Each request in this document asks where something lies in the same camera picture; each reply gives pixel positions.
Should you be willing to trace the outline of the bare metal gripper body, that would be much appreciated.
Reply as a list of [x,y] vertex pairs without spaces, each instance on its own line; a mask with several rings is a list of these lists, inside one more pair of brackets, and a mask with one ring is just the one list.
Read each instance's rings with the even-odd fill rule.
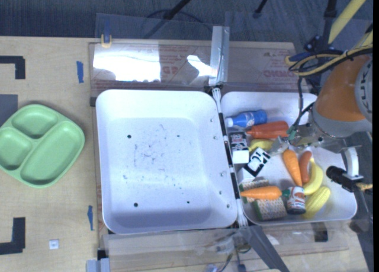
[[290,144],[295,147],[320,146],[326,133],[313,123],[291,126]]

